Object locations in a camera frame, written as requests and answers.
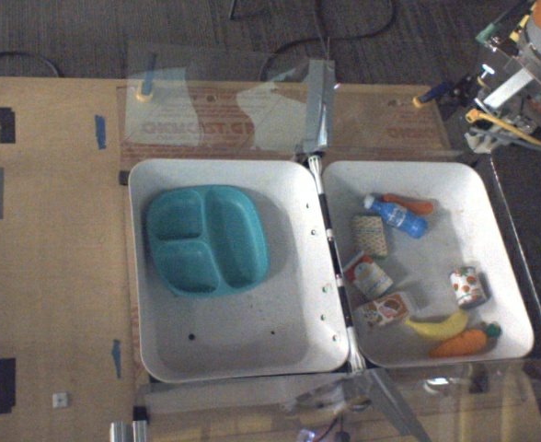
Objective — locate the blue bottle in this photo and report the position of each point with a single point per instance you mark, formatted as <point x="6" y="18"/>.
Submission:
<point x="401" y="218"/>

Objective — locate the teal divided plate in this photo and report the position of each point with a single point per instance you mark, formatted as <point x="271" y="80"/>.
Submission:
<point x="233" y="237"/>

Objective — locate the white can with orange print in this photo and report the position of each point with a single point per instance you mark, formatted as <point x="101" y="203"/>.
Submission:
<point x="468" y="288"/>

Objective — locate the red and white carton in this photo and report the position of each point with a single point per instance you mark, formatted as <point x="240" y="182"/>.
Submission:
<point x="369" y="278"/>

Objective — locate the orange sausage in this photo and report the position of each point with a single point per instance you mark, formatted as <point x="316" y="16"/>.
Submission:
<point x="415" y="205"/>

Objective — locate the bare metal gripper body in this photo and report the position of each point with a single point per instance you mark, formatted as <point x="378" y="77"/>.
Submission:
<point x="535" y="118"/>

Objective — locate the black cylinder on white bracket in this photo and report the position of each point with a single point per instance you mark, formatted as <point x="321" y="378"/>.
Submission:
<point x="509" y="88"/>

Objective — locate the thin black and white rod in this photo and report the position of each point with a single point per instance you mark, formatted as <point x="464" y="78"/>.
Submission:
<point x="329" y="228"/>

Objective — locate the white plastic tray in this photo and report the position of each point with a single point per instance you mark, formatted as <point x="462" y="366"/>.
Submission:
<point x="454" y="237"/>
<point x="233" y="339"/>

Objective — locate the small white square block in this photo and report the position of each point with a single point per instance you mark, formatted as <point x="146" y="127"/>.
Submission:
<point x="60" y="399"/>

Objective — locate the orange carrot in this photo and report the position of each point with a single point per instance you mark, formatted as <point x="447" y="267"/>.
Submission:
<point x="463" y="342"/>

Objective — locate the brown carton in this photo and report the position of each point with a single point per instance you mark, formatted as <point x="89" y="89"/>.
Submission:
<point x="385" y="310"/>

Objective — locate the yellow banana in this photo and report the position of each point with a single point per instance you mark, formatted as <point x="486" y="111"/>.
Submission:
<point x="440" y="329"/>

